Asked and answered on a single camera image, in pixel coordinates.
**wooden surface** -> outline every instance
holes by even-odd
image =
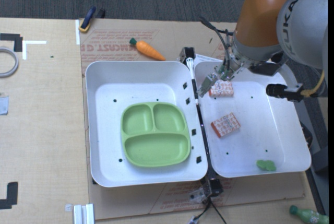
[[[74,20],[0,19],[0,32],[47,41],[18,53],[19,68],[0,78],[9,112],[0,116],[0,199],[19,184],[18,204],[0,210],[0,223],[72,223],[66,205],[89,203],[80,46]],[[300,223],[294,204],[315,209],[304,172],[305,197],[219,207],[227,223]],[[202,210],[102,220],[98,223],[187,223]],[[200,223],[222,223],[209,209]]]

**green bottle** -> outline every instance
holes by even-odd
[[[299,216],[304,223],[329,224],[328,216],[321,215],[311,209],[299,209],[292,205],[290,206],[290,213]]]

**green object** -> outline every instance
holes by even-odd
[[[304,223],[311,223],[311,224],[329,224],[329,217],[326,215],[321,215],[316,211],[311,209],[299,209],[298,207],[292,205],[290,206],[290,213],[299,218]]]
[[[183,162],[190,154],[190,136],[180,109],[166,102],[136,103],[121,118],[126,158],[139,167]]]
[[[131,38],[131,39],[130,39],[130,44],[132,44],[132,45],[136,45],[136,43],[137,43],[137,40],[135,40],[134,38]]]
[[[256,165],[262,169],[262,170],[267,170],[267,171],[275,171],[276,166],[273,161],[270,160],[257,160]]]

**yellow cable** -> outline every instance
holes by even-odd
[[[321,86],[321,83],[324,81],[324,78],[325,78],[325,71],[323,70],[323,72],[321,73],[319,82],[315,86],[315,88],[313,88],[313,89],[304,89],[304,90],[301,91],[301,95],[303,95],[303,96],[305,96],[307,98],[310,97],[312,94],[314,94],[319,89],[319,87]]]

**bottle label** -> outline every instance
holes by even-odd
[[[309,218],[309,223],[317,224],[319,222],[319,213],[312,211],[311,217]]]

